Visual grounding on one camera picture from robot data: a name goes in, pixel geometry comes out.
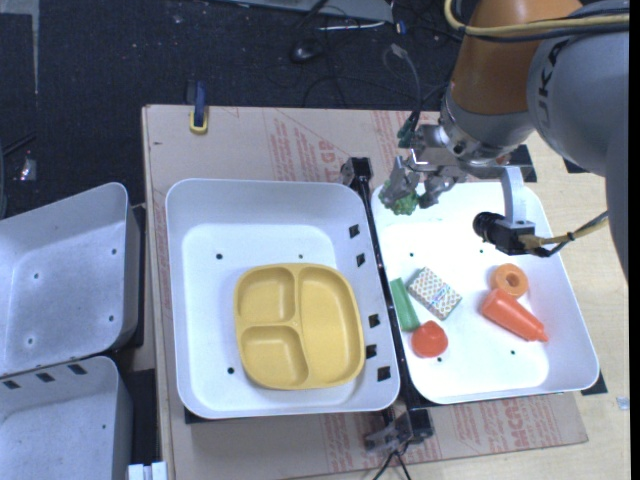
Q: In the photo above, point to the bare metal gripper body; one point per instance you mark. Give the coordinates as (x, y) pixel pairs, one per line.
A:
(440, 153)

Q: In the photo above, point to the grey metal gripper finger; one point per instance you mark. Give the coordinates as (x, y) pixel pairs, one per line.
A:
(401, 180)
(436, 188)

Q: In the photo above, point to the green broccoli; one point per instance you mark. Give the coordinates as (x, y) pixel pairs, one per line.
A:
(402, 207)

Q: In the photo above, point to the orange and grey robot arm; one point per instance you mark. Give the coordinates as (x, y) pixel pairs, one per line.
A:
(505, 63)

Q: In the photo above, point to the thin black rod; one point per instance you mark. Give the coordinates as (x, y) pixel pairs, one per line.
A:
(387, 283)

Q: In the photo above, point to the patterned white packet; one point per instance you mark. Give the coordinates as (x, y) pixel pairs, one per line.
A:
(434, 293)

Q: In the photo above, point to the orange doughnut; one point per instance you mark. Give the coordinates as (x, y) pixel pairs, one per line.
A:
(500, 274)

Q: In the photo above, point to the brown cardboard board, red print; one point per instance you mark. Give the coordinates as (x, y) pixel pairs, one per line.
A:
(300, 138)

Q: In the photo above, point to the green stick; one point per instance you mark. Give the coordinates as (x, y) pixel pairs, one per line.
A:
(404, 304)

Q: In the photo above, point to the orange carrot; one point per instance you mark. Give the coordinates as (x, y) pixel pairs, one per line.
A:
(510, 314)

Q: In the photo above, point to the red-orange rounded toy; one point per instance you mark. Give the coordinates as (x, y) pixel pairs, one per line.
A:
(429, 340)

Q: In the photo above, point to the yellow divided plate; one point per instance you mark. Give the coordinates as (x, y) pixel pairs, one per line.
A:
(320, 318)

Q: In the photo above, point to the white plastic tray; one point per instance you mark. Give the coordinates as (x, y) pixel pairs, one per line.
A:
(480, 368)
(210, 288)

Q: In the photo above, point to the black cylinder on white bracket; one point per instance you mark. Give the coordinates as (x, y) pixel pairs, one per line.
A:
(505, 233)

